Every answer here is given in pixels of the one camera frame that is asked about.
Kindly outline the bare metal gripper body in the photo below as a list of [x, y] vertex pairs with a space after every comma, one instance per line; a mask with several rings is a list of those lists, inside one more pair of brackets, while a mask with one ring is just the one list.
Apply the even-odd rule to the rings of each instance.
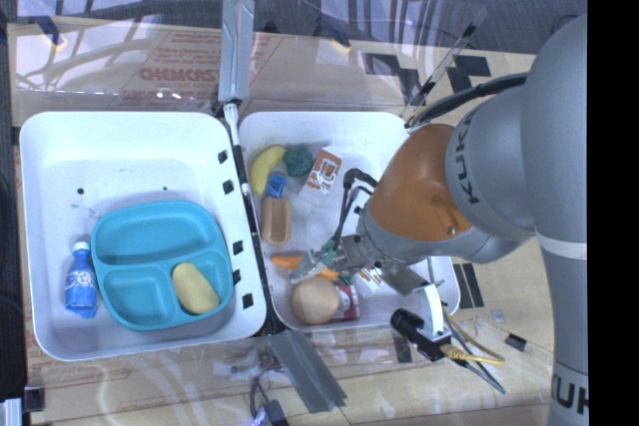
[[375, 252], [366, 237], [352, 234], [339, 241], [331, 238], [321, 248], [319, 260], [333, 271], [358, 271], [373, 265]]

